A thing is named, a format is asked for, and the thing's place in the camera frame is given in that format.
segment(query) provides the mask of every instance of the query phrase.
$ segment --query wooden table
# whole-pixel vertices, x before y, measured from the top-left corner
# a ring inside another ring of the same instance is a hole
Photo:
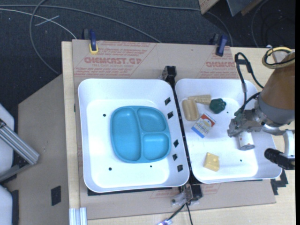
[[[232,54],[243,52],[251,61],[257,80],[265,84],[272,73],[270,69],[261,65],[261,59],[266,49],[259,48],[231,48]],[[75,95],[73,82],[73,57],[72,43],[62,43],[62,65],[63,65],[63,84],[65,102],[65,121],[66,121],[66,146],[67,146],[67,175],[68,175],[68,195],[69,207],[80,208],[79,178],[77,163],[77,142],[76,142],[76,123],[75,123]],[[244,78],[253,81],[250,74],[246,73],[246,68],[242,67]],[[276,147],[283,150],[284,142],[282,137],[274,138]],[[276,196],[276,204],[259,206],[234,207],[213,210],[192,211],[194,224],[255,224],[255,225],[291,225],[296,224],[295,219],[295,171],[286,171],[289,184],[287,187],[279,188],[279,195]],[[89,220],[89,225],[155,225],[168,218],[170,214],[154,214],[134,217],[108,218],[99,220]],[[189,224],[189,217],[186,211],[176,215],[173,219],[174,224]]]

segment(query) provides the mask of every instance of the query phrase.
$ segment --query tan cylinder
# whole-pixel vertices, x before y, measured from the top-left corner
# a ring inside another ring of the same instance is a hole
[[[295,52],[289,53],[282,61],[295,58]],[[295,62],[274,70],[261,92],[262,100],[275,108],[295,109]]]

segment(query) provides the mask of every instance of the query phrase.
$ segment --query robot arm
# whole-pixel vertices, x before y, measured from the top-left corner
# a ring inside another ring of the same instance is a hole
[[[267,63],[267,57],[276,50],[284,50],[288,54],[280,63]],[[272,135],[282,135],[285,141],[284,153],[267,149],[264,155],[284,169],[295,169],[294,130],[280,130],[281,126],[295,119],[295,51],[287,48],[270,49],[262,63],[274,69],[274,72],[262,92],[247,100],[256,99],[254,108],[245,110],[246,102],[234,114],[227,132],[230,137],[261,130]]]

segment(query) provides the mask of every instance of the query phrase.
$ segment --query blue divided tray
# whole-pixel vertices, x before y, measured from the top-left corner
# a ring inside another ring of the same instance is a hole
[[[156,108],[125,106],[111,116],[110,136],[117,157],[129,163],[155,162],[171,150],[171,137],[164,115]]]

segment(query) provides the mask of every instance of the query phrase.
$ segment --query dark green object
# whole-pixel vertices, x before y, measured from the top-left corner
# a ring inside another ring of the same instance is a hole
[[[210,109],[215,113],[218,114],[222,112],[226,107],[226,102],[224,102],[221,98],[213,99],[210,102]]]

